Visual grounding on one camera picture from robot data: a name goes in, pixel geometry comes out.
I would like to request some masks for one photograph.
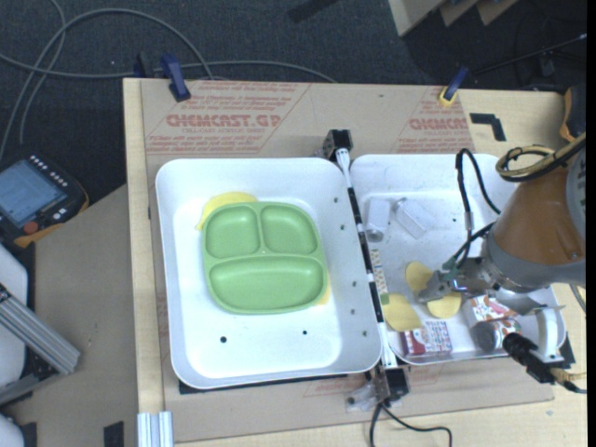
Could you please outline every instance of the emergency stop button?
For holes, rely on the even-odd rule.
[[[31,220],[30,222],[27,222],[22,227],[22,231],[25,233],[25,235],[32,235],[35,232],[37,232],[37,230],[39,230],[39,223],[37,223],[35,220]]]

